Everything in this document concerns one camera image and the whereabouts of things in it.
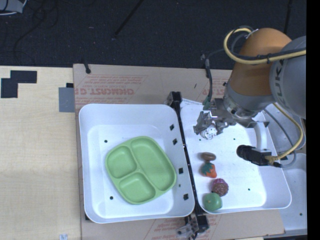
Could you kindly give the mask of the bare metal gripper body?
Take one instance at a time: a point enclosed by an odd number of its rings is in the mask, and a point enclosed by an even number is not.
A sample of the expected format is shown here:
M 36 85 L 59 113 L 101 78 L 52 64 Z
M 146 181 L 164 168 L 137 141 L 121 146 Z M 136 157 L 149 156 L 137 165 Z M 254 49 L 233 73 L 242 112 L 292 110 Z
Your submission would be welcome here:
M 254 117 L 258 114 L 254 110 L 252 97 L 241 97 L 235 100 L 232 97 L 215 98 L 211 115 L 216 124 L 227 123 L 229 126 L 239 124 L 244 128 L 254 128 L 258 122 Z

